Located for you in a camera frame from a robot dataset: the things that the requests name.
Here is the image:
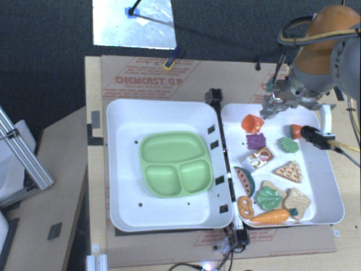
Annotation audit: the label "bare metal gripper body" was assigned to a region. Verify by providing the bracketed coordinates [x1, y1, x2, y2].
[271, 79, 325, 110]

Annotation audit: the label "orange toy cup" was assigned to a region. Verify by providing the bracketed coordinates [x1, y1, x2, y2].
[241, 113, 265, 134]

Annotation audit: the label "red toy strawberry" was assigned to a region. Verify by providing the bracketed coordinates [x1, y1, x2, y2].
[289, 124, 304, 140]

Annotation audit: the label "purple toy grapes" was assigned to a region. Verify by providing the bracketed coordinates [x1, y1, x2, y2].
[245, 132, 267, 151]

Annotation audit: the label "green round toy biscuit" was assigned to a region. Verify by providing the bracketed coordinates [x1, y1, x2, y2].
[279, 136, 301, 154]

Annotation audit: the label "brown and white toy carton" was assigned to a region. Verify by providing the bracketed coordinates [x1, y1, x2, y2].
[245, 146, 275, 171]

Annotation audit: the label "thin black and white rod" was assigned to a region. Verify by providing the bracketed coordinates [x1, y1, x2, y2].
[212, 100, 241, 229]

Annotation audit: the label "toy pizza slice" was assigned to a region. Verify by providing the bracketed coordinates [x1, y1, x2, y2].
[272, 160, 303, 184]

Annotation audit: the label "toy watermelon slice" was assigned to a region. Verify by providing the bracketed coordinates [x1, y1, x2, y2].
[233, 166, 256, 198]

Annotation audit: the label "tan toy bread slice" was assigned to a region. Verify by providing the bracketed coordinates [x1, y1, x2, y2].
[282, 187, 312, 221]
[259, 180, 288, 206]

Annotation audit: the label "white plastic tray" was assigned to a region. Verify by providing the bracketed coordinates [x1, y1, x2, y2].
[220, 103, 346, 229]
[105, 98, 235, 233]

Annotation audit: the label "green toy lettuce leaf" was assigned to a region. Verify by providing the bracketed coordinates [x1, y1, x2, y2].
[256, 186, 284, 212]

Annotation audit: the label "orange toy pretzel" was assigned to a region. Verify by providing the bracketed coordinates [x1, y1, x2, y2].
[236, 195, 255, 220]

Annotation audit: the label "green divided plate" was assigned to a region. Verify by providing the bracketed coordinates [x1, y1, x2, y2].
[138, 131, 214, 199]

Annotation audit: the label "orange toy carrot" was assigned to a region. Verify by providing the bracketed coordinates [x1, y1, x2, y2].
[249, 207, 299, 225]

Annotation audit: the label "brown cardboard board red print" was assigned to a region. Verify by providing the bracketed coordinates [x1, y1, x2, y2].
[100, 55, 338, 268]

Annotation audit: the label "black cylinder on white bracket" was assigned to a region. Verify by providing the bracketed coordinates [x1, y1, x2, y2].
[300, 103, 337, 151]

